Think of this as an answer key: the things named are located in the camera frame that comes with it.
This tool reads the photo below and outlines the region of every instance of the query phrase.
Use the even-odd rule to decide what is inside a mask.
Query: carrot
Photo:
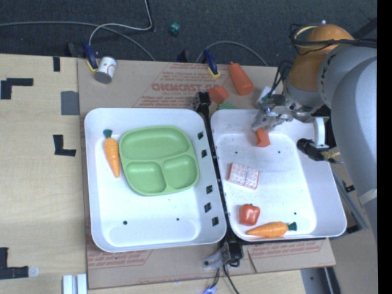
[[[118,152],[118,142],[111,137],[112,133],[112,130],[104,130],[104,135],[106,137],[104,141],[104,151],[111,170],[115,174],[115,177],[118,178],[120,176],[120,155]]]
[[[267,224],[263,224],[259,227],[252,228],[248,230],[246,234],[275,238],[278,236],[282,236],[284,233],[286,233],[289,230],[296,231],[295,222],[287,225],[282,221],[277,221],[277,222],[270,222]]]

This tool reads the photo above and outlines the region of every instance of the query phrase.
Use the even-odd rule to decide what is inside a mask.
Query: white tray
[[[182,192],[142,196],[123,171],[115,178],[102,148],[104,129],[119,140],[128,130],[171,125],[190,138],[200,177]],[[186,109],[98,108],[85,119],[92,238],[106,252],[209,244],[226,232],[221,197],[203,119]]]
[[[276,126],[269,133],[271,144],[261,148],[255,146],[256,136],[251,130],[256,114],[257,110],[219,110],[211,117],[234,233],[246,241],[272,240],[246,235],[250,227],[238,222],[240,206],[251,203],[261,209],[255,226],[272,221],[297,223],[297,231],[288,231],[276,240],[341,235],[347,224],[329,163],[315,162],[296,148],[300,138],[314,140],[313,125],[293,120]],[[256,190],[227,181],[232,162],[259,170]]]

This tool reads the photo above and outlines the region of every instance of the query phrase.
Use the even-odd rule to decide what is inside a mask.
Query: red toy tomato
[[[260,208],[246,203],[239,208],[239,222],[244,225],[255,225],[260,215]]]

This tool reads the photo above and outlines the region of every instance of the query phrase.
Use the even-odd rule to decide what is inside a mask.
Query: blue clamp
[[[92,70],[98,69],[97,60],[96,60],[96,57],[94,56],[94,52],[93,52],[91,46],[87,42],[82,42],[81,44],[83,46],[87,60],[90,63]]]
[[[214,56],[207,50],[204,49],[204,60],[208,64],[208,72],[213,79],[220,77],[221,73],[218,71]]]

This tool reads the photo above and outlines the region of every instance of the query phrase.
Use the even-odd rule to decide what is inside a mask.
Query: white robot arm
[[[355,43],[335,25],[312,28],[284,93],[262,101],[253,129],[271,130],[292,118],[317,123],[313,114],[328,106],[336,145],[377,243],[377,49]],[[329,43],[324,47],[318,40]],[[316,151],[325,146],[313,145]]]

